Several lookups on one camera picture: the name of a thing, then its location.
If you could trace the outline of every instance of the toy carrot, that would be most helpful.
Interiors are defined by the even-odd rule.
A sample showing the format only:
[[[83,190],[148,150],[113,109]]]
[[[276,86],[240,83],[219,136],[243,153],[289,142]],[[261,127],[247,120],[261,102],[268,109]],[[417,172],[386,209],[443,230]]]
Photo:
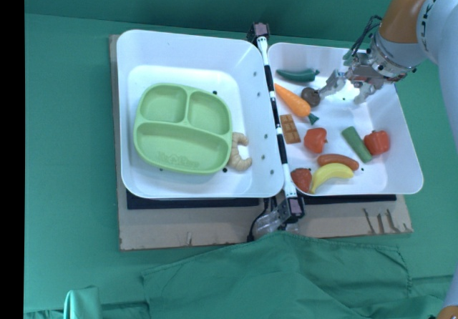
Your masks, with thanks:
[[[274,86],[278,96],[286,103],[292,113],[294,113],[297,117],[308,117],[311,124],[318,121],[318,117],[310,113],[311,107],[306,100],[279,84],[274,84]]]

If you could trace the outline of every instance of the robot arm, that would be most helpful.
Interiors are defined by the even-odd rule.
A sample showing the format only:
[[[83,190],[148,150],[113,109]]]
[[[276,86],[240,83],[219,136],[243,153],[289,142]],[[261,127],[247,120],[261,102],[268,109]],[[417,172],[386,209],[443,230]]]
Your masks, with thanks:
[[[365,53],[364,37],[371,38]],[[349,80],[360,89],[356,103],[386,83],[415,72],[426,58],[437,64],[444,103],[458,150],[458,0],[391,0],[384,18],[373,16],[344,59],[348,71],[333,73],[322,97],[342,88]]]

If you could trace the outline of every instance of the dark green cucumber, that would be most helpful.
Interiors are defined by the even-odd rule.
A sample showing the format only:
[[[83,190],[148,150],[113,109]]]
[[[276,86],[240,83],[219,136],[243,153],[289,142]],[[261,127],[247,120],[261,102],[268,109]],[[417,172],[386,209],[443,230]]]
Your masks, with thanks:
[[[320,71],[314,69],[305,69],[300,72],[291,72],[286,70],[277,70],[277,74],[287,80],[294,82],[312,82]]]
[[[342,131],[343,138],[348,142],[353,151],[359,156],[362,162],[367,163],[372,160],[372,155],[367,150],[364,141],[360,138],[355,127],[350,126]]]

